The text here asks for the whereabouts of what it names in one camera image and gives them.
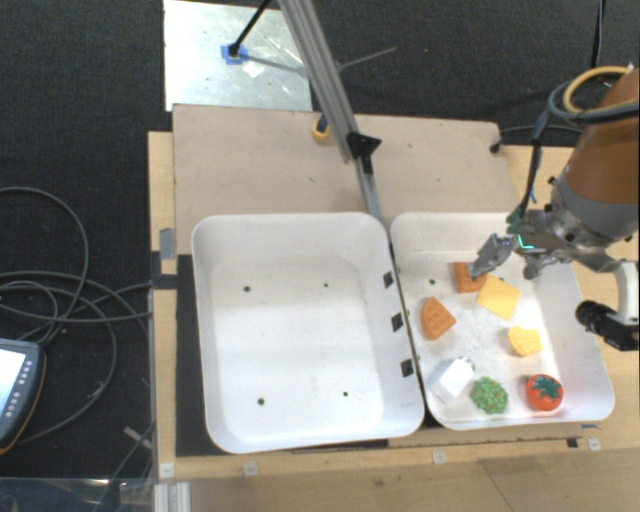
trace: red tomato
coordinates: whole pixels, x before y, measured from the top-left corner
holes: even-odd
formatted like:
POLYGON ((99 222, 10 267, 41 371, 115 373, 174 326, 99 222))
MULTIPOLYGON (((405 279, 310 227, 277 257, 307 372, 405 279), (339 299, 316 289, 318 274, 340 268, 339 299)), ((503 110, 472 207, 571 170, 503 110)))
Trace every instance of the red tomato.
POLYGON ((537 374, 527 381, 527 400, 534 409, 553 411, 562 403, 562 384, 550 375, 537 374))

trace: black floor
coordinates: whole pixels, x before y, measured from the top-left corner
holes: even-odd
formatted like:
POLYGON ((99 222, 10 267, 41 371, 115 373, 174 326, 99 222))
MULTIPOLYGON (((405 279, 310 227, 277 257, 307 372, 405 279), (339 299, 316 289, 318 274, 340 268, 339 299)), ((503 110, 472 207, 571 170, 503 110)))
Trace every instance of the black floor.
MULTIPOLYGON (((531 123, 555 85, 589 67, 598 5, 315 3, 340 62, 398 47, 345 70, 356 112, 492 120, 502 127, 531 123)), ((636 0, 607 3, 602 64, 638 64, 639 20, 636 0)), ((90 278, 114 289, 150 278, 146 134, 171 126, 162 23, 160 0, 0 3, 0 188, 36 187, 66 201, 87 231, 90 278)), ((574 141, 555 133, 547 139, 574 141)), ((78 232, 46 199, 0 194, 0 220, 1 274, 80 272, 78 232)), ((42 294, 1 295, 0 304, 50 313, 42 294)), ((145 292, 127 298, 146 309, 145 292)), ((109 314, 124 312, 112 307, 109 314)), ((17 337, 33 325, 0 312, 0 337, 17 337)), ((133 446, 124 428, 144 431, 150 412, 145 337, 133 322, 118 325, 116 334, 117 368, 105 394, 67 428, 0 457, 0 476, 104 477, 118 467, 133 446)), ((99 389, 110 364, 108 336, 97 326, 72 326, 57 336, 26 437, 69 416, 99 389)), ((140 450, 122 475, 139 476, 147 458, 140 450)))

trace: blue clamp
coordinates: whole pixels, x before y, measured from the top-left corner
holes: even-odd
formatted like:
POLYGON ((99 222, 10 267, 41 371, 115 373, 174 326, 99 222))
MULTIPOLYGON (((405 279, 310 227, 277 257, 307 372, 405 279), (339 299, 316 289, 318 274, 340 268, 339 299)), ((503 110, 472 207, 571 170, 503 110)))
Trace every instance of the blue clamp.
POLYGON ((231 46, 230 44, 227 44, 227 45, 222 45, 220 47, 221 57, 224 59, 224 61, 227 64, 237 65, 237 64, 242 64, 243 62, 247 62, 249 60, 249 52, 247 52, 247 49, 244 46, 240 45, 240 49, 238 50, 237 57, 232 57, 231 55, 229 55, 230 46, 231 46))

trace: empty white tray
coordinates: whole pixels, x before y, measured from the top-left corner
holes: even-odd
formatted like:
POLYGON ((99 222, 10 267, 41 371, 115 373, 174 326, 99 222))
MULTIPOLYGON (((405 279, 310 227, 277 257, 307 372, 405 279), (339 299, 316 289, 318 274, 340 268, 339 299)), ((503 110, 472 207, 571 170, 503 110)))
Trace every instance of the empty white tray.
POLYGON ((467 356, 475 365, 474 380, 485 375, 495 378, 509 393, 503 414, 478 409, 470 398, 472 383, 446 405, 427 391, 429 410, 440 423, 456 430, 603 419, 613 410, 613 388, 595 337, 575 319, 582 298, 570 265, 547 267, 538 278, 527 281, 522 276, 523 259, 512 255, 495 270, 494 275, 520 290, 511 321, 478 305, 477 294, 456 292, 451 264, 474 261, 491 233, 504 233, 506 216, 406 213, 391 227, 409 326, 427 388, 443 365, 467 356), (420 308, 429 296, 437 297, 457 319, 435 341, 425 338, 420 325, 420 308), (507 339, 515 325, 537 329, 542 352, 516 356, 507 339), (536 373, 551 374, 562 382, 565 393, 560 409, 541 412, 529 407, 524 381, 536 373))
POLYGON ((382 225, 210 217, 192 238, 206 424, 248 453, 398 437, 424 403, 382 225))

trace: black bracket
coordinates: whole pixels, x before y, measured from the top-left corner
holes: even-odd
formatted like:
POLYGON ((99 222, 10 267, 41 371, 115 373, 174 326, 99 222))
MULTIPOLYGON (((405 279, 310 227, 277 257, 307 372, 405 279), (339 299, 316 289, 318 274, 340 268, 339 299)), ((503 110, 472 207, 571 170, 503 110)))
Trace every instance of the black bracket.
POLYGON ((368 135, 362 135, 358 132, 350 132, 347 135, 347 144, 351 150, 353 158, 360 158, 365 174, 373 175, 373 165, 371 164, 371 155, 378 148, 382 141, 368 135))

